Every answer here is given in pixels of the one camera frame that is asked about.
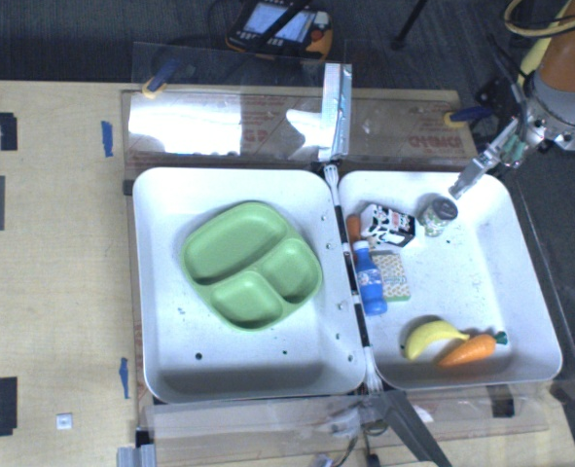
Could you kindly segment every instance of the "display screen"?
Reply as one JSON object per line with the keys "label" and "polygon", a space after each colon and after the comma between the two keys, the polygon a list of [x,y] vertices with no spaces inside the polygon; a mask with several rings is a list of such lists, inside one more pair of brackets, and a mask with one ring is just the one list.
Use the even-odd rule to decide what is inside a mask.
{"label": "display screen", "polygon": [[[244,31],[263,34],[286,10],[287,7],[260,2],[246,22]],[[274,37],[301,43],[314,18],[314,12],[300,11]]]}

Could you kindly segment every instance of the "metal lid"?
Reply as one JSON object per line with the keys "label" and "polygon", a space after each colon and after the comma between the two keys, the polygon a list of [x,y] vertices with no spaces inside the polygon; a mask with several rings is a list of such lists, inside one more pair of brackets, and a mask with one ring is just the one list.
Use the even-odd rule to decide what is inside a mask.
{"label": "metal lid", "polygon": [[454,220],[458,215],[458,208],[448,198],[435,198],[432,200],[432,209],[441,220]]}

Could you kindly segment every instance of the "orange object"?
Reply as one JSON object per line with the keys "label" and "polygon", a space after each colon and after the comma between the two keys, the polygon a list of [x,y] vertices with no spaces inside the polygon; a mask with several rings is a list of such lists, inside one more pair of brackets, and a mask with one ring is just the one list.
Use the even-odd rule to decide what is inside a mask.
{"label": "orange object", "polygon": [[[571,17],[575,17],[575,0],[570,0],[562,22]],[[544,83],[552,89],[575,91],[575,30],[551,39],[539,68]]]}
{"label": "orange object", "polygon": [[358,215],[350,214],[345,220],[347,226],[347,238],[349,244],[352,245],[357,240],[361,239],[361,218]]}
{"label": "orange object", "polygon": [[470,340],[463,342],[450,354],[445,356],[439,363],[439,367],[455,367],[464,363],[483,360],[494,353],[498,344],[507,344],[508,337],[505,332],[499,332],[495,336],[479,334]]}
{"label": "orange object", "polygon": [[310,45],[306,47],[305,50],[307,52],[312,53],[317,52],[321,54],[319,60],[326,60],[326,57],[328,56],[328,52],[330,51],[332,43],[333,43],[333,30],[327,29],[326,31],[324,31],[323,36],[319,40],[317,41],[311,40]]}
{"label": "orange object", "polygon": [[316,42],[317,40],[321,40],[324,37],[324,33],[321,32],[321,30],[319,29],[313,29],[310,32],[310,39],[313,42]]}

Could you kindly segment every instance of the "small jar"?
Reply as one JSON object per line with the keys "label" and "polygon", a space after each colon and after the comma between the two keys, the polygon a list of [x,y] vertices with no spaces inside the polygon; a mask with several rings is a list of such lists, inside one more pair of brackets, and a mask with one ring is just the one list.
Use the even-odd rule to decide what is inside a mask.
{"label": "small jar", "polygon": [[455,220],[458,208],[449,198],[433,198],[418,218],[428,237],[438,237],[449,222]]}

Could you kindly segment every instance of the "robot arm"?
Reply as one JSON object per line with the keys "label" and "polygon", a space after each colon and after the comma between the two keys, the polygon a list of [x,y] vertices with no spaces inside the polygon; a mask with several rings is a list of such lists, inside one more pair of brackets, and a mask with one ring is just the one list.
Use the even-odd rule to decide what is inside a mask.
{"label": "robot arm", "polygon": [[[561,22],[574,22],[575,0],[570,0]],[[498,164],[517,168],[543,141],[575,150],[575,27],[550,39],[524,88],[513,85],[521,113],[460,173],[449,193],[459,199]]]}

